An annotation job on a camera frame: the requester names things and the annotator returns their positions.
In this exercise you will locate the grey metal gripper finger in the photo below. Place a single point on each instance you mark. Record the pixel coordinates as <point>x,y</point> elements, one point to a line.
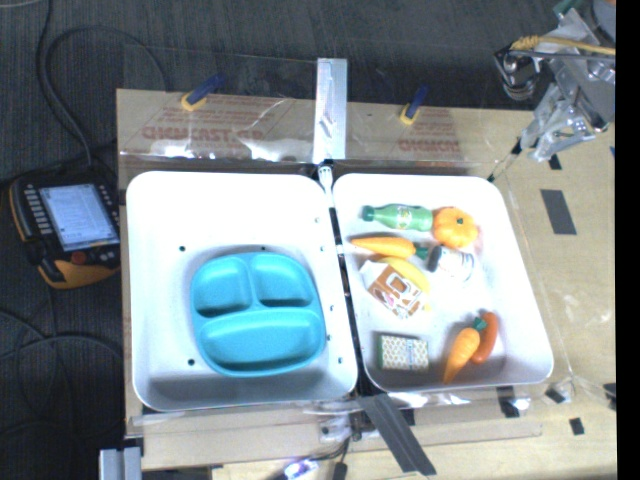
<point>560,140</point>
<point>542,113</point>

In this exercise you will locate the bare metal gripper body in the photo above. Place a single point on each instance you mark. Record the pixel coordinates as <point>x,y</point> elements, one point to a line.
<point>580,83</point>

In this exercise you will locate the orange toy pumpkin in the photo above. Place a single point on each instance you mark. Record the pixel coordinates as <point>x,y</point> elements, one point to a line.
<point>454,228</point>

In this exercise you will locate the brown cardboard board red print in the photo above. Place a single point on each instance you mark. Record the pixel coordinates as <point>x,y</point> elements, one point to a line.
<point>565,278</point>

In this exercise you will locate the white plastic tray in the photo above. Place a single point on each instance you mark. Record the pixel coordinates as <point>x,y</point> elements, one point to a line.
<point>510,288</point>
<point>165,293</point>

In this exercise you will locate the white bottle with dark cap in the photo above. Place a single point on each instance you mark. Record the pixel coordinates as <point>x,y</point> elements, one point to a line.
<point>452,263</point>

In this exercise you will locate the green plastic bottle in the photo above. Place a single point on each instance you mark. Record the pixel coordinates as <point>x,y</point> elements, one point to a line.
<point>400,217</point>

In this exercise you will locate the yellow banana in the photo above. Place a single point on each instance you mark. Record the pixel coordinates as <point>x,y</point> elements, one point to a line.
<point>412,273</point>

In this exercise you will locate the yellow-orange toy carrot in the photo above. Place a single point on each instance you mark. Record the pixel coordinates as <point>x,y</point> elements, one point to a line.
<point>385,246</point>

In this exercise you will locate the red-orange toy sausage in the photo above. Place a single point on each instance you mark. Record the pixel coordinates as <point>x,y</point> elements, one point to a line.
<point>489,338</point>

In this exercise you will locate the orange and white carton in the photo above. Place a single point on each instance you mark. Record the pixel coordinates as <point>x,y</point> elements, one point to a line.
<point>395,293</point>

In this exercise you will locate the orange toy carrot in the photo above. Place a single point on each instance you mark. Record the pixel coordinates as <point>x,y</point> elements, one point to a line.
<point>462,350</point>

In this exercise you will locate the green patterned carton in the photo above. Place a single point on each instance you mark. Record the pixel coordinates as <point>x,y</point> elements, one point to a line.
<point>402,353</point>

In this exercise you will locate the blue divided plate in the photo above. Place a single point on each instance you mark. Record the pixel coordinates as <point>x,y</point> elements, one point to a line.
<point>260,333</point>

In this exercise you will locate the black cylinder on white bracket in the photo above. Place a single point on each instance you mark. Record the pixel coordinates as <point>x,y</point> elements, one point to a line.
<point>517,70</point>

